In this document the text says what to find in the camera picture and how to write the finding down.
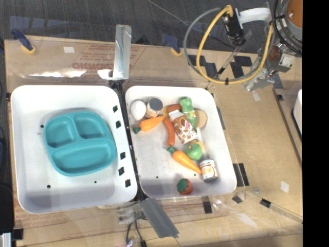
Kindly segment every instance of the cardboard surface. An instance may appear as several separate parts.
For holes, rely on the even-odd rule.
[[[65,55],[72,53],[63,53],[64,46],[74,47],[80,56],[83,49],[90,45],[113,45],[41,37],[32,39],[39,40],[41,45],[52,50],[40,52],[42,55],[34,55],[32,61],[29,59],[31,55],[24,56],[19,52],[20,48],[15,46],[14,41],[5,41],[6,71],[10,82],[8,92],[22,84],[41,82],[40,78],[32,82],[30,76],[26,78],[22,73],[34,73],[38,67],[38,72],[50,70],[51,67],[52,70],[72,67],[73,60],[71,57],[67,59]],[[101,48],[95,52],[104,52]],[[173,56],[169,48],[133,45],[132,49],[136,51],[131,54],[130,80],[124,83],[124,89],[127,90],[133,85],[209,87],[223,119],[224,134],[232,162],[243,163],[249,181],[249,186],[238,187],[233,194],[223,196],[224,198],[213,198],[211,203],[217,202],[217,205],[212,205],[215,213],[210,216],[205,214],[200,198],[196,199],[196,204],[187,207],[185,202],[166,202],[165,210],[180,231],[179,244],[192,246],[273,235],[301,235],[302,166],[296,149],[298,146],[301,148],[301,145],[296,145],[295,139],[291,137],[292,126],[290,120],[286,119],[288,112],[282,112],[289,110],[290,102],[286,102],[286,108],[282,108],[272,87],[251,93],[239,84],[210,85],[188,66],[184,56]],[[191,49],[189,53],[196,54],[196,50]],[[206,61],[215,63],[218,69],[231,53],[204,50],[203,54]],[[295,92],[301,87],[301,69],[301,59],[296,58],[295,65],[286,76],[280,74],[284,86],[283,94],[291,99],[294,99]],[[50,79],[52,81],[48,80],[49,78],[46,78],[46,81],[42,82],[54,83],[53,78]],[[67,80],[68,78],[56,80],[55,84],[66,84]],[[95,80],[83,83],[95,83]],[[242,200],[240,204],[232,200],[239,191],[247,192],[247,200]],[[19,206],[16,194],[14,198],[15,226],[25,228],[24,240],[18,242],[18,246],[55,241],[60,241],[59,246],[65,246],[65,240],[68,239],[76,239],[74,241],[80,246],[92,246],[93,240],[102,243],[108,240],[117,243],[117,246],[124,244],[126,225],[118,224],[113,208],[105,212],[98,208],[87,208],[47,216],[31,215]],[[260,204],[263,200],[268,203],[268,207]],[[157,238],[148,222],[142,221],[140,226],[146,240]]]

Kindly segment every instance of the toy carrot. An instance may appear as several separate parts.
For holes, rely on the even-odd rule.
[[[175,138],[176,138],[174,126],[169,118],[163,119],[163,123],[168,133],[167,145],[173,146],[175,144]]]
[[[133,127],[133,131],[135,134],[139,133],[139,131],[147,132],[161,123],[164,118],[165,117],[161,115],[158,117],[146,119],[139,124],[139,127]]]
[[[189,157],[183,152],[176,150],[170,146],[167,151],[171,152],[173,154],[173,158],[176,162],[180,163],[182,166],[185,166],[199,174],[201,174],[201,170],[199,167],[191,160]]]

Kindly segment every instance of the white tube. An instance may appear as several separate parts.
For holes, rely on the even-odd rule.
[[[239,13],[239,21],[241,25],[252,21],[270,22],[271,11],[265,7],[248,9]]]

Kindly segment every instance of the wire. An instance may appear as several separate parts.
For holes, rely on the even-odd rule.
[[[165,10],[164,8],[160,7],[159,5],[157,5],[156,3],[152,2],[151,0],[146,0],[146,1],[150,2],[152,5],[154,5],[154,6],[156,6],[157,8],[163,10],[163,11],[166,12],[167,14],[173,16],[174,18],[178,19],[178,20],[181,21],[183,24],[185,24],[185,25],[188,26],[188,24],[187,24],[184,20],[180,19],[179,17],[175,16],[175,15],[172,14],[171,12],[169,12],[169,11]]]
[[[131,228],[132,225],[133,225],[133,222],[129,223],[128,229],[127,229],[127,234],[125,236],[125,241],[126,241],[127,245],[129,243],[129,231],[130,231],[130,228]]]
[[[295,47],[293,47],[292,45],[290,45],[281,35],[279,29],[278,29],[278,26],[277,26],[277,20],[279,20],[280,22],[280,25],[281,25],[281,30],[282,32],[286,35],[287,39],[292,43],[292,44],[300,44],[300,42],[297,42],[294,41],[292,39],[291,36],[289,36],[289,34],[287,34],[285,28],[284,28],[284,25],[283,25],[283,21],[282,19],[279,19],[279,17],[282,15],[282,12],[281,12],[281,4],[282,4],[283,0],[275,0],[274,2],[274,5],[273,5],[273,14],[272,14],[272,18],[273,18],[273,27],[274,27],[274,31],[276,33],[276,35],[279,37],[280,39],[280,42],[285,44],[289,49],[291,49],[293,52],[297,53],[297,54],[300,54],[302,55],[303,54],[303,51],[300,50],[300,49],[297,49]]]
[[[191,29],[193,28],[193,26],[195,25],[195,23],[197,23],[201,18],[203,18],[205,15],[207,14],[210,14],[212,12],[216,12],[216,11],[219,11],[221,10],[221,7],[216,7],[216,8],[213,8],[213,9],[209,9],[208,11],[202,13],[201,15],[199,15],[192,23],[191,25],[189,26],[188,30],[186,31],[186,34],[185,34],[185,37],[184,37],[184,41],[183,41],[183,50],[184,50],[184,54],[185,54],[185,57],[187,59],[187,62],[189,63],[189,65],[197,72],[199,73],[199,71],[194,67],[194,65],[192,64],[190,58],[189,58],[189,54],[187,53],[187,38],[191,32]]]
[[[129,225],[128,225],[127,234],[126,234],[126,237],[125,237],[125,241],[126,241],[127,245],[129,244],[129,231],[130,231],[130,229],[131,229],[133,223],[134,223],[134,222],[131,222],[131,223],[129,223]],[[140,239],[140,244],[141,244],[141,246],[146,246],[146,243],[145,243],[145,241],[143,240],[143,238],[142,238],[142,236],[141,236],[141,234],[140,234],[140,232],[139,232],[138,225],[137,225],[137,219],[135,219],[135,227],[136,227],[136,231],[137,231],[137,233],[138,233],[139,239]]]
[[[219,14],[213,19],[213,21],[211,22],[211,24],[209,25],[203,39],[201,40],[201,43],[200,43],[200,46],[198,48],[198,52],[197,52],[197,55],[196,55],[196,66],[197,66],[197,69],[198,71],[200,72],[200,74],[206,78],[207,80],[211,81],[211,82],[214,82],[214,83],[217,83],[217,84],[227,84],[228,81],[227,80],[215,80],[215,79],[212,79],[210,77],[208,77],[202,70],[201,70],[201,67],[200,67],[200,55],[201,55],[201,51],[202,51],[202,48],[204,46],[204,43],[207,39],[207,36],[208,34],[210,33],[211,29],[213,28],[213,26],[215,25],[215,23],[218,21],[218,19],[225,13],[232,13],[233,10],[232,10],[232,7],[230,5],[226,6],[222,11],[219,12]],[[264,49],[264,54],[263,54],[263,57],[262,57],[262,60],[261,60],[261,63],[259,65],[259,67],[255,70],[255,71],[252,71],[251,75],[248,76],[248,77],[245,77],[243,79],[238,79],[238,80],[231,80],[231,84],[237,84],[237,83],[242,83],[242,82],[245,82],[245,81],[248,81],[250,79],[252,79],[254,76],[256,76],[256,74],[263,68],[264,66],[264,63],[265,63],[265,60],[266,60],[266,57],[267,57],[267,53],[268,53],[268,49],[269,49],[269,44],[270,44],[270,41],[271,41],[271,36],[272,36],[272,33],[273,33],[273,25],[271,24],[269,26],[269,31],[268,31],[268,35],[267,35],[267,40],[266,40],[266,45],[265,45],[265,49]]]
[[[143,238],[142,238],[142,236],[141,236],[141,234],[140,234],[140,232],[139,232],[138,225],[137,225],[137,220],[135,220],[135,227],[136,227],[136,231],[138,233],[138,236],[139,236],[140,241],[144,241]]]

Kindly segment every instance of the teal plastic plate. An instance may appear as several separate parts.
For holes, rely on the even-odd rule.
[[[44,141],[52,165],[66,176],[94,173],[110,166],[117,157],[108,125],[93,112],[52,118],[44,127]]]

